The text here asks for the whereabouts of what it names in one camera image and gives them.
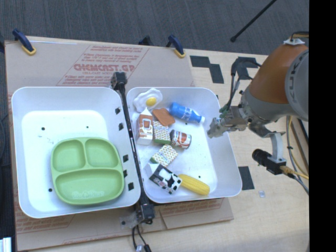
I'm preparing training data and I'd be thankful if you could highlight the orange and white carton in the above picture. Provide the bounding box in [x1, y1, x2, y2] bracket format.
[135, 107, 154, 146]

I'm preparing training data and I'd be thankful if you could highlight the black cylinder on white bracket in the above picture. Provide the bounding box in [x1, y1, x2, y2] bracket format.
[251, 131, 288, 176]

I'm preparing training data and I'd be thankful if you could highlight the white plastic tray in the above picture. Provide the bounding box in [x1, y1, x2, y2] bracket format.
[125, 87, 243, 204]
[10, 86, 142, 219]

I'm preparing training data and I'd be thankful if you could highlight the green divided plate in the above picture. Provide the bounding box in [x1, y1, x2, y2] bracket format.
[50, 136, 125, 206]

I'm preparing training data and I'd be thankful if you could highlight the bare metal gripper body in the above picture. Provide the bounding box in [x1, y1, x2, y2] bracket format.
[222, 106, 253, 133]

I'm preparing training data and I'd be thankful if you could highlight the white and yellow fried egg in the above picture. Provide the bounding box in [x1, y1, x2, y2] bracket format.
[132, 87, 164, 113]

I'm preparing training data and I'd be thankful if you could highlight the yellow corn cob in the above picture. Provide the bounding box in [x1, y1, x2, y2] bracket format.
[178, 173, 211, 196]

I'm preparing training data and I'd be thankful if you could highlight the blue and white bottle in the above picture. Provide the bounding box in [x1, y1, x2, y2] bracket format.
[168, 101, 206, 124]

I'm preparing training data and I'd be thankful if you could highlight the black block with thin wires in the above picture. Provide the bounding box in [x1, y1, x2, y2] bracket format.
[110, 71, 129, 89]
[134, 202, 156, 224]

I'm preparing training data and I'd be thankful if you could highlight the green and orange patterned carton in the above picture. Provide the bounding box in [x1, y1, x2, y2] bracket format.
[152, 120, 172, 145]
[149, 144, 179, 168]

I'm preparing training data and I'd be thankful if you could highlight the orange toast slice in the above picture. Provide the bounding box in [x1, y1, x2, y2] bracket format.
[152, 108, 176, 128]

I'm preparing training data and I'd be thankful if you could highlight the black and white cow carton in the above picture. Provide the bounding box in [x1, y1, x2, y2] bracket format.
[143, 162, 183, 195]

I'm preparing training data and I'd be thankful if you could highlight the brown cardboard board red print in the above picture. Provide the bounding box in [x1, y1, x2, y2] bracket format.
[4, 35, 235, 252]

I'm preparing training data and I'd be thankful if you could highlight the red and white can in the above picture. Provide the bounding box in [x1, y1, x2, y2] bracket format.
[170, 129, 192, 150]

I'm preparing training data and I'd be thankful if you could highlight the thin black and white rod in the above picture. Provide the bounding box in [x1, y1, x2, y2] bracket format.
[118, 85, 148, 207]

